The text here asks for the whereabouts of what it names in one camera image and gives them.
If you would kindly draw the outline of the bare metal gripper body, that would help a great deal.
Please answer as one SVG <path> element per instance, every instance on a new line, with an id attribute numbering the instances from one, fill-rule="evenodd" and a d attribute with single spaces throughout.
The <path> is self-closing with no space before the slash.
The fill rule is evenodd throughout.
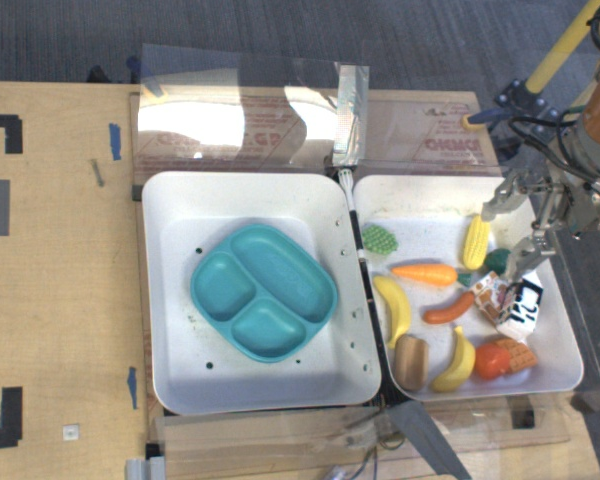
<path id="1" fill-rule="evenodd" d="M 532 229 L 566 229 L 570 234 L 600 233 L 600 177 L 584 179 L 555 166 L 538 184 L 541 196 Z"/>

